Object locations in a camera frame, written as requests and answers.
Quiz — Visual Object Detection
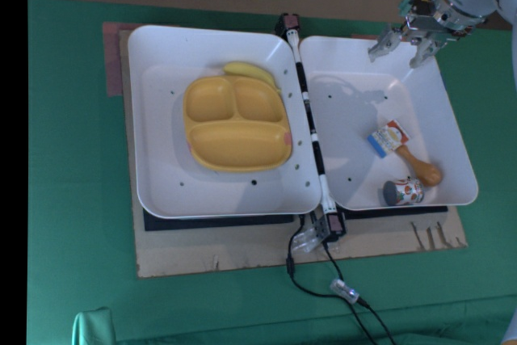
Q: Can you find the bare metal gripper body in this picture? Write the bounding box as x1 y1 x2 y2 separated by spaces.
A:
405 0 485 44

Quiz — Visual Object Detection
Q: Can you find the white plastic tray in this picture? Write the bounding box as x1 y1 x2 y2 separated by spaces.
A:
298 35 480 212
127 24 323 220

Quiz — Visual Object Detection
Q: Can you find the white and blue small carton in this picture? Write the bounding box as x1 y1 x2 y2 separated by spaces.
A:
367 120 410 159

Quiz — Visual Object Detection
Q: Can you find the black and white thin rod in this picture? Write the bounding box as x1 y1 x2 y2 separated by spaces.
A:
285 27 338 216

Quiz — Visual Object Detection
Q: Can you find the brown toy chicken drumstick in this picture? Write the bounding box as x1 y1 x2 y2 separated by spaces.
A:
396 145 443 187

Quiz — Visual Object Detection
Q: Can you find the yellow banana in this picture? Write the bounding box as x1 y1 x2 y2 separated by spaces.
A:
222 61 282 92

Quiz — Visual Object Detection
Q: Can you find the white printed small can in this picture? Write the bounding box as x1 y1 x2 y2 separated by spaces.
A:
382 176 426 207

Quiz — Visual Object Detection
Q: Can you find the yellow divided plate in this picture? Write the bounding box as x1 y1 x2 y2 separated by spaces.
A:
182 75 293 174

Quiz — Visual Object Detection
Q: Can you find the brown cardboard board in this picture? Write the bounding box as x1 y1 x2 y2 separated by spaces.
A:
102 21 469 279

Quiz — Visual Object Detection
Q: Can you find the black block with wires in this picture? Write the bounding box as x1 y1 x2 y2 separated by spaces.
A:
315 212 347 242
275 13 301 38

